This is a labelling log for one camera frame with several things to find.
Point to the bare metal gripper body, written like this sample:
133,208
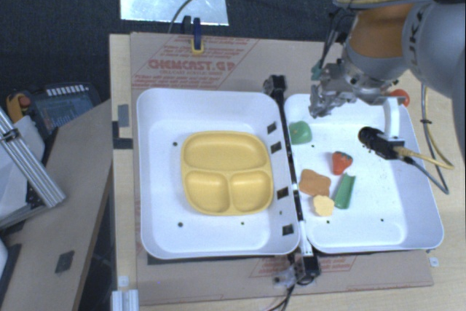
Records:
340,82

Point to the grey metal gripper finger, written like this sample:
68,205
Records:
328,106
314,102

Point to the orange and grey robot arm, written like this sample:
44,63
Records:
429,32

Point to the green toy pepper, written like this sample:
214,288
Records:
300,133

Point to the red toy strawberry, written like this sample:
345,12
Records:
341,163

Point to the thin black and white rod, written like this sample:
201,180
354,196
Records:
291,160

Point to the red toy tomato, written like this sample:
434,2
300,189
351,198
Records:
401,96

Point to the orange toy bread slice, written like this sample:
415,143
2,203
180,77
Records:
314,183

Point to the green toy pea pod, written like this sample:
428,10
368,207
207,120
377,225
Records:
345,191

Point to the brown cardboard board, red print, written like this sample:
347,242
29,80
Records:
233,58

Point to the yellow toy biscuit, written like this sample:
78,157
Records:
323,205

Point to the yellow divided plate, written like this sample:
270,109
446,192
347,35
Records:
224,153

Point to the white plastic tray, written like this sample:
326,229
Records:
375,200
164,120

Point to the black cylinder on white bracket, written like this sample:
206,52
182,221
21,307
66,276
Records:
378,142

